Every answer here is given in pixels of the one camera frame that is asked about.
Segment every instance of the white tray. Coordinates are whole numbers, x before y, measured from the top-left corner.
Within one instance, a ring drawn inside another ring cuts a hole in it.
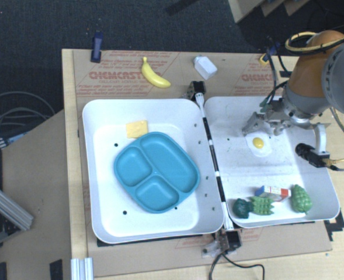
[[[83,110],[93,231],[117,244],[174,236],[214,233],[223,225],[218,193],[200,110],[185,99],[94,100]],[[147,120],[149,132],[173,138],[197,164],[200,183],[177,209],[149,213],[116,180],[113,162],[135,139],[126,124]]]
[[[270,153],[257,156],[249,149],[242,128],[252,113],[259,111],[262,100],[212,97],[205,104],[231,219],[243,228],[333,219],[340,207],[327,169],[315,168],[295,153],[299,143],[315,146],[313,130],[292,127],[274,136],[268,129],[263,136],[270,144]],[[291,189],[294,184],[304,187],[312,199],[313,207],[307,215],[294,212],[289,199],[274,202],[274,214],[270,216],[250,213],[248,219],[239,219],[232,212],[237,198],[248,200],[262,185]]]

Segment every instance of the table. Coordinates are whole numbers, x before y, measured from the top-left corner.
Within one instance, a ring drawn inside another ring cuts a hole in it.
[[[75,71],[74,59],[77,55],[85,55],[86,52],[79,53],[77,50],[63,50],[62,51],[62,65],[63,65],[63,80],[64,80],[64,110],[65,110],[65,134],[67,144],[67,169],[68,169],[68,191],[69,191],[69,204],[70,204],[70,227],[71,227],[71,255],[72,258],[86,258],[89,254],[88,241],[86,236],[86,222],[85,222],[85,204],[84,204],[84,190],[82,186],[82,166],[81,166],[81,151],[79,138],[77,136],[77,130],[79,129],[79,116],[77,107],[77,93],[75,78],[77,78],[77,71]],[[197,53],[176,53],[179,57],[178,63],[174,65],[179,66],[180,69],[189,67],[189,60]],[[218,66],[218,70],[223,72],[223,75],[230,76],[230,66],[227,64],[232,63],[233,59],[237,63],[233,70],[240,69],[242,75],[246,75],[247,78],[251,78],[251,74],[247,72],[253,68],[253,59],[256,55],[236,55],[236,54],[208,54],[209,57],[213,57],[215,60],[221,59],[223,64]],[[295,64],[295,58],[288,58],[286,63],[289,65]],[[186,73],[182,76],[182,80],[187,86],[192,78],[196,77],[196,73]],[[220,92],[214,85],[208,86],[212,88],[212,91]],[[332,154],[332,158],[340,159],[344,158],[344,137],[339,127],[333,122],[331,115],[324,115],[324,121],[328,120],[332,125],[328,128],[328,138],[334,138],[328,141],[327,149]],[[331,172],[331,177],[338,194],[342,213],[344,217],[344,172]],[[266,268],[266,277],[268,279],[283,279],[285,277],[290,279],[344,279],[344,231],[341,233],[335,233],[333,235],[334,241],[332,242],[332,251],[324,253],[302,254],[293,255],[288,257],[266,258],[247,263],[261,263]],[[147,256],[147,252],[140,254],[133,254],[133,256],[123,258],[124,270],[126,266],[131,267],[137,262],[137,259]],[[162,271],[147,271],[136,274],[124,274],[116,276],[105,276],[100,279],[206,279],[209,271],[209,265],[198,265],[195,267],[184,267],[166,269]],[[220,264],[215,268],[214,278],[220,279],[232,279],[238,278],[253,278],[260,279],[260,269],[238,269],[233,268],[230,264]]]

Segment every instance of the blue object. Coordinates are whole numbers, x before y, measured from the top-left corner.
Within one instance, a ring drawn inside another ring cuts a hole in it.
[[[100,58],[102,56],[100,47],[102,45],[102,41],[103,41],[103,33],[100,31],[96,31],[92,39],[91,62],[100,63]]]
[[[194,161],[161,132],[147,133],[125,147],[114,160],[114,173],[132,198],[155,214],[176,207],[200,182]]]

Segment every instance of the wooden table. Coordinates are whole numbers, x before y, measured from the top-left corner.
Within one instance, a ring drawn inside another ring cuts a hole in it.
[[[229,60],[233,55],[224,54]],[[81,154],[79,147],[77,96],[75,88],[74,50],[62,51],[64,78],[64,110],[67,139],[68,189],[70,203],[71,254],[72,258],[83,259],[89,254],[86,239],[84,198],[82,188]],[[344,158],[344,136],[331,115],[323,116],[331,126],[327,133],[332,158]],[[331,172],[331,177],[340,200],[344,217],[344,172]],[[124,258],[124,265],[132,265],[137,256]],[[277,258],[266,258],[241,264],[263,264],[267,279],[344,279],[344,230],[333,234],[332,251],[328,253],[302,254]],[[175,268],[163,271],[148,271],[137,274],[106,276],[100,279],[207,279],[209,265]],[[214,279],[261,279],[261,270],[239,269],[231,264],[219,264]]]

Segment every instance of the black floor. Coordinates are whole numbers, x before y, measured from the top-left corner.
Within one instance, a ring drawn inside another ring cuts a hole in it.
[[[32,93],[61,110],[61,49],[90,49],[95,30],[104,50],[263,53],[267,36],[283,43],[343,24],[344,0],[311,0],[293,16],[256,8],[238,24],[227,0],[0,0],[0,94]],[[29,95],[0,97],[0,114],[17,107],[50,114]]]

